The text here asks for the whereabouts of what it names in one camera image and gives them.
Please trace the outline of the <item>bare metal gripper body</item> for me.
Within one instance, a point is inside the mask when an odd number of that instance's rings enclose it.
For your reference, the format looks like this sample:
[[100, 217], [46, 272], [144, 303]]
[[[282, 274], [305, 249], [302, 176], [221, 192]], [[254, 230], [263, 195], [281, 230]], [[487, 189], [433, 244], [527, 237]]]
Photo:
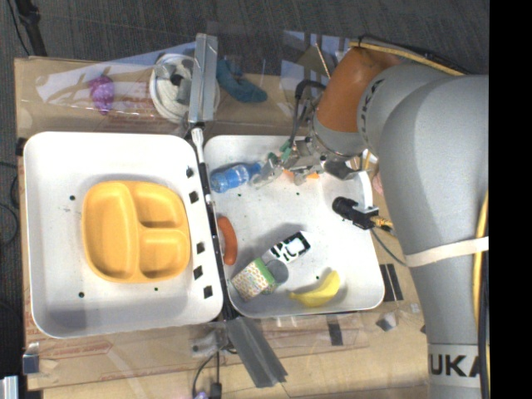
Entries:
[[308, 177], [328, 174], [339, 180], [351, 180], [361, 171], [352, 167], [351, 160], [351, 156], [329, 150], [317, 138], [307, 137], [293, 142], [283, 167], [292, 174], [295, 170], [309, 170]]

